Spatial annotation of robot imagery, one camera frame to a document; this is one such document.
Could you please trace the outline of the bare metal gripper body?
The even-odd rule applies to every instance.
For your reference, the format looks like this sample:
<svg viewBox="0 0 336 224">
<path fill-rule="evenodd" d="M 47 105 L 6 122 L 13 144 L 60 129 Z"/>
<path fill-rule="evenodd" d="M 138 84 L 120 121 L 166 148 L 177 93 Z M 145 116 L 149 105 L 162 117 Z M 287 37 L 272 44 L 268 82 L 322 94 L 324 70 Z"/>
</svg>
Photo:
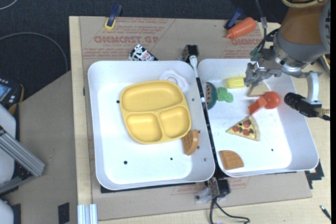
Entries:
<svg viewBox="0 0 336 224">
<path fill-rule="evenodd" d="M 302 69 L 311 62 L 312 55 L 302 47 L 294 49 L 271 47 L 262 51 L 255 62 L 255 72 L 267 71 L 275 77 L 284 73 L 301 78 L 304 77 Z"/>
</svg>

